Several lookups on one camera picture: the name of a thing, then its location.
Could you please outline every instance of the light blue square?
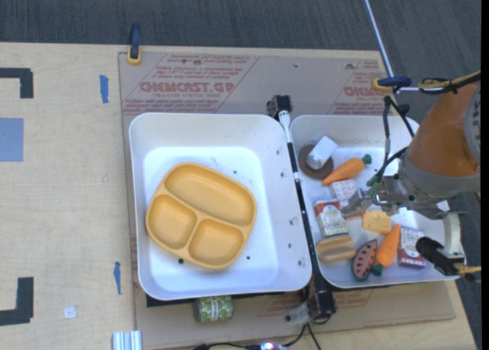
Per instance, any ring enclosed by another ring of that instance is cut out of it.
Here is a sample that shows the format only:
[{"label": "light blue square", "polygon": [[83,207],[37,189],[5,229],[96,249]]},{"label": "light blue square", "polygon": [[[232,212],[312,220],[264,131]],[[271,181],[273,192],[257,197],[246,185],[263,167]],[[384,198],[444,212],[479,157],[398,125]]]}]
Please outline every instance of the light blue square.
[{"label": "light blue square", "polygon": [[24,119],[0,118],[0,161],[24,161]]}]

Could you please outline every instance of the orange divided plate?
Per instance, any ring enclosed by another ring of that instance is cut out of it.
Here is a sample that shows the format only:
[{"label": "orange divided plate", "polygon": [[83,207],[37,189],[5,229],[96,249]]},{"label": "orange divided plate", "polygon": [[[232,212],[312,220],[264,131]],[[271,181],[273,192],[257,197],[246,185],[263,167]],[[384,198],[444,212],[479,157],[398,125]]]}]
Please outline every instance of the orange divided plate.
[{"label": "orange divided plate", "polygon": [[246,245],[257,215],[253,194],[197,163],[181,163],[161,180],[146,213],[149,236],[203,267],[229,266]]}]

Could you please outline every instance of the blue marker strip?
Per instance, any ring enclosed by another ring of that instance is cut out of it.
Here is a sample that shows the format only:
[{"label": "blue marker strip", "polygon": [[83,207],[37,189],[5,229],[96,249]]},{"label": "blue marker strip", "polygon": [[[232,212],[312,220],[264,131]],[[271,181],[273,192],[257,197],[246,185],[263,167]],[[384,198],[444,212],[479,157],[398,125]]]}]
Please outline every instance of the blue marker strip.
[{"label": "blue marker strip", "polygon": [[0,161],[24,161],[24,119],[0,118]]},{"label": "blue marker strip", "polygon": [[104,104],[108,103],[108,78],[106,76],[100,75],[100,94],[102,95],[102,102]]},{"label": "blue marker strip", "polygon": [[121,292],[121,264],[116,261],[114,264],[114,278],[115,284],[117,285],[117,294],[122,294]]}]

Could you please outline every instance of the watermelon slice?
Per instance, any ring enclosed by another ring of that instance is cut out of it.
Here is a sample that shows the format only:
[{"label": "watermelon slice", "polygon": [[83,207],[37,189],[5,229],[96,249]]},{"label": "watermelon slice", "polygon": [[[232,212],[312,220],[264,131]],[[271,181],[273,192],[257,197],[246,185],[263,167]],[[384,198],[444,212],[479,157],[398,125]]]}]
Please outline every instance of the watermelon slice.
[{"label": "watermelon slice", "polygon": [[351,261],[351,271],[357,280],[366,280],[370,269],[375,262],[377,240],[370,240],[363,244]]}]

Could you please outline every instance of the table surface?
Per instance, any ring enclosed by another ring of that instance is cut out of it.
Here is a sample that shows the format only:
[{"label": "table surface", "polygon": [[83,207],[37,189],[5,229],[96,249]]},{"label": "table surface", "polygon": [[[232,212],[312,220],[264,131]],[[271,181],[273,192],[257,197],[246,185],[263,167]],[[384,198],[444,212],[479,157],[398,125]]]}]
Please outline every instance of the table surface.
[{"label": "table surface", "polygon": [[[34,73],[34,99],[20,99],[18,79],[0,79],[0,118],[24,119],[24,160],[0,161],[0,311],[15,308],[19,277],[34,278],[34,318],[0,326],[0,348],[110,348],[113,332],[135,329],[131,270],[121,270],[121,294],[113,272],[115,262],[131,266],[118,71],[118,54],[126,50],[118,45],[0,44],[0,67],[27,67]],[[240,53],[331,58],[361,52]],[[106,104],[101,75],[108,78]],[[445,285],[454,319],[316,338],[323,348],[475,348],[457,287],[453,281]],[[75,319],[65,318],[67,306],[76,306]],[[297,347],[316,348],[310,335]]]}]

